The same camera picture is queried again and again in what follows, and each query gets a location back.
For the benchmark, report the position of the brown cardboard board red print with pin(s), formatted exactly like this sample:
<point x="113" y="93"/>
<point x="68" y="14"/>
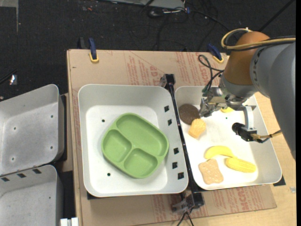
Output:
<point x="113" y="65"/>

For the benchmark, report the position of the black cylinder on white bracket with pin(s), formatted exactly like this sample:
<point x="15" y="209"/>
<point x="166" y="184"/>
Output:
<point x="244" y="132"/>

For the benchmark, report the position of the thin black rod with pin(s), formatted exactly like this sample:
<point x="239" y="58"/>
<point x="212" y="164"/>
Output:
<point x="184" y="138"/>

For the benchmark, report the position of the pink bread slice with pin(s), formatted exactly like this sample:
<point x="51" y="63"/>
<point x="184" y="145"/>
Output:
<point x="211" y="172"/>

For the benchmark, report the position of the yellow round toy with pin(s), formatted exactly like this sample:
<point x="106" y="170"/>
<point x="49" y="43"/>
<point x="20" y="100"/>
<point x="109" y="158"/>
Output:
<point x="227" y="110"/>

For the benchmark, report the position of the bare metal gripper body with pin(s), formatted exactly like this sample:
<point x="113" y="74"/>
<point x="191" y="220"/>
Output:
<point x="217" y="98"/>

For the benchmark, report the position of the pale orange shell-shaped cake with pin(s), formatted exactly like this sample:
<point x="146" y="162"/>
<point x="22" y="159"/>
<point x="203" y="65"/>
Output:
<point x="197" y="128"/>

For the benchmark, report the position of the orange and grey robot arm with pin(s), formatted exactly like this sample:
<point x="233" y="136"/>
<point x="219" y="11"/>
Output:
<point x="270" y="74"/>

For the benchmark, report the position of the yellow corn cob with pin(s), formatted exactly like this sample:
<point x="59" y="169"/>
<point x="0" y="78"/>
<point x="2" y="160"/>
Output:
<point x="241" y="165"/>

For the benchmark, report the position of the yellow banana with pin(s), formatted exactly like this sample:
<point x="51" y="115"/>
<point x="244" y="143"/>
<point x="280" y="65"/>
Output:
<point x="218" y="150"/>

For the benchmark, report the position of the brown round biscuit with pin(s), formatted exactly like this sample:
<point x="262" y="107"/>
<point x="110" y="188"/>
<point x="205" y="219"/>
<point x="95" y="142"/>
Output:
<point x="188" y="113"/>

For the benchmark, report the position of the green divided plate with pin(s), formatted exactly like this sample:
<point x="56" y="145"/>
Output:
<point x="138" y="131"/>

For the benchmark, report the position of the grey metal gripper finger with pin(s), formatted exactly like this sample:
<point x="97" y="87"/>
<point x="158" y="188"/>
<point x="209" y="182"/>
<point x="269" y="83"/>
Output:
<point x="211" y="109"/>
<point x="203" y="107"/>

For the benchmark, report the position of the white plastic tray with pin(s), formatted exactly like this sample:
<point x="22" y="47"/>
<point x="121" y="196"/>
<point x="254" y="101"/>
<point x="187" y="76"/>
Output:
<point x="28" y="128"/>
<point x="235" y="135"/>
<point x="28" y="199"/>
<point x="94" y="149"/>

